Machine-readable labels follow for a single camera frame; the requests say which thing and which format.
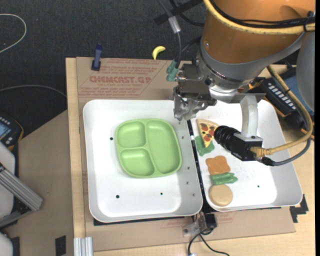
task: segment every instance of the white cable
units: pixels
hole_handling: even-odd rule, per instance
[[[21,40],[25,38],[26,33],[27,33],[27,24],[26,24],[26,22],[25,22],[20,16],[15,15],[15,14],[0,13],[0,16],[16,17],[16,18],[18,18],[19,20],[21,20],[22,23],[23,23],[23,25],[24,25],[24,33],[23,33],[22,37],[21,37],[18,41],[16,41],[15,43],[9,45],[7,48],[4,48],[4,49],[0,50],[0,54],[2,54],[4,51],[6,51],[6,50],[8,50],[8,49],[10,49],[10,48],[12,48],[12,47],[14,47],[14,46],[17,45],[17,44],[19,44],[19,43],[21,42]]]

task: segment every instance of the black floor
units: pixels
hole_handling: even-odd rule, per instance
[[[163,3],[171,8],[168,0]],[[194,7],[184,14],[203,23],[206,9],[199,0],[179,0]],[[166,51],[158,59],[171,60],[177,38],[165,21],[157,0],[0,0],[0,14],[20,16],[27,26],[25,38],[0,53],[0,109],[13,116],[31,133],[67,109],[66,99],[44,88],[1,89],[21,85],[43,85],[66,93],[66,57],[89,57],[95,46],[103,46],[102,57],[151,59],[154,47]],[[178,18],[182,42],[201,35],[202,28]],[[0,15],[0,51],[24,33],[16,17]],[[195,57],[194,45],[183,60]]]

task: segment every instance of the green plate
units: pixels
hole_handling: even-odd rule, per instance
[[[174,128],[162,119],[123,122],[115,131],[118,158],[123,170],[135,178],[171,175],[182,164]]]

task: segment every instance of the toy pizza slice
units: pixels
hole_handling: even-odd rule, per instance
[[[219,125],[215,122],[205,119],[197,119],[196,124],[201,134],[204,147],[207,148],[214,139],[215,129]]]

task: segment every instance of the wooden table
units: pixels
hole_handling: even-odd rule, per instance
[[[68,122],[70,138],[70,163],[72,182],[73,231],[75,238],[86,237],[81,147],[79,135],[79,108],[77,93],[77,63],[75,58],[66,59],[66,81],[68,96]],[[286,141],[291,141],[301,134],[281,124]],[[301,151],[304,144],[291,148],[290,154]],[[256,236],[248,238],[209,241],[215,250],[227,252],[231,256],[248,255],[315,255],[315,144],[312,141],[307,153],[293,162],[309,211],[298,216],[295,233],[281,235]],[[119,249],[95,252],[95,256],[186,256],[187,244],[151,246],[133,249]],[[213,255],[203,242],[192,244],[192,252],[199,256]]]

